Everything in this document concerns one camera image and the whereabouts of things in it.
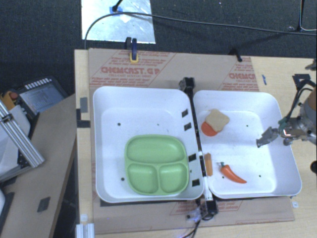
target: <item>red chili pepper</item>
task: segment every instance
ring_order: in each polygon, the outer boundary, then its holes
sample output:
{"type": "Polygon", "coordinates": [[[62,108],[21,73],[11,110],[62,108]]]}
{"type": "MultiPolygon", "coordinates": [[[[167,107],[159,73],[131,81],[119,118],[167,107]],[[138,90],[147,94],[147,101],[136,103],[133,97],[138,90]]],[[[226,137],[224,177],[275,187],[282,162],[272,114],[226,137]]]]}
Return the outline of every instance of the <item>red chili pepper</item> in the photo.
{"type": "Polygon", "coordinates": [[[221,169],[220,171],[230,180],[238,182],[238,183],[247,183],[247,181],[243,180],[242,178],[238,177],[229,167],[229,165],[225,165],[221,162],[221,169]]]}

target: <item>bread slice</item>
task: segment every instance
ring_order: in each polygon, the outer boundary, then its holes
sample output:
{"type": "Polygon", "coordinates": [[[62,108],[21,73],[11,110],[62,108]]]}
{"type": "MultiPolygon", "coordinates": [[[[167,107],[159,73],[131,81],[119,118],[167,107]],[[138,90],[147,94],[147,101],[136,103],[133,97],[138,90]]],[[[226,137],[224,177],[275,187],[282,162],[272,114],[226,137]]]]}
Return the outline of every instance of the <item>bread slice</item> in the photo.
{"type": "Polygon", "coordinates": [[[205,119],[205,122],[209,124],[216,132],[222,131],[223,127],[229,121],[230,118],[220,112],[218,109],[211,110],[210,114],[205,119]]]}

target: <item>green plate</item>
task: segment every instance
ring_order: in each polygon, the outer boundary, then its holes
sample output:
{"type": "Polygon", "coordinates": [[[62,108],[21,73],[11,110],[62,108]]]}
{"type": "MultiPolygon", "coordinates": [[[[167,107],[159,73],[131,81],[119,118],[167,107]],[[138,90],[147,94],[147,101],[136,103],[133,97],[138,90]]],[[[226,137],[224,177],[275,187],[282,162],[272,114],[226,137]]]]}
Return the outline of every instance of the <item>green plate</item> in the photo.
{"type": "Polygon", "coordinates": [[[135,136],[125,146],[124,159],[128,183],[139,194],[178,194],[187,187],[187,154],[175,137],[135,136]]]}

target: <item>cardboard sheet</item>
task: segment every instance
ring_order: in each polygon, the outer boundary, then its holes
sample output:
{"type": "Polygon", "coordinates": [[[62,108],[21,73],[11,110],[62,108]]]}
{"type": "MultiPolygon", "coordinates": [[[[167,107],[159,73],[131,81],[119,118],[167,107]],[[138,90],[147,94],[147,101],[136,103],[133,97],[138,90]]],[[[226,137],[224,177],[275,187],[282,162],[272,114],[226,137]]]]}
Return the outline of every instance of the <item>cardboard sheet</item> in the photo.
{"type": "MultiPolygon", "coordinates": [[[[199,90],[258,91],[249,57],[238,62],[234,56],[177,54],[139,51],[139,63],[131,64],[126,50],[89,50],[89,84],[93,92],[101,86],[177,89],[183,77],[194,77],[199,90]]],[[[95,188],[93,109],[90,102],[92,143],[93,222],[96,234],[190,228],[188,212],[195,201],[142,204],[102,202],[95,188]]],[[[288,197],[225,200],[218,202],[219,213],[201,226],[223,226],[294,220],[288,197]]]]}

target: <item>black fabric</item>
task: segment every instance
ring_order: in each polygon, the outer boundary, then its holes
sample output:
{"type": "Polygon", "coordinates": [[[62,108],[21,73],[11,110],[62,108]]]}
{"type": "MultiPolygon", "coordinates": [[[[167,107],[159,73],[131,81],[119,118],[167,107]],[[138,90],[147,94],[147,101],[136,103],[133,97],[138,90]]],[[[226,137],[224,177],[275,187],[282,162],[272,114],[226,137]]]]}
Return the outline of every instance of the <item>black fabric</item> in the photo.
{"type": "MultiPolygon", "coordinates": [[[[150,0],[152,13],[287,31],[300,0],[150,0]]],[[[82,49],[81,0],[0,0],[0,91],[53,75],[74,93],[74,49],[82,49]]],[[[305,0],[303,27],[316,28],[316,0],[305,0]]],[[[270,57],[316,57],[316,37],[154,20],[156,44],[139,49],[270,57]]],[[[123,43],[88,47],[123,49],[123,43]]]]}

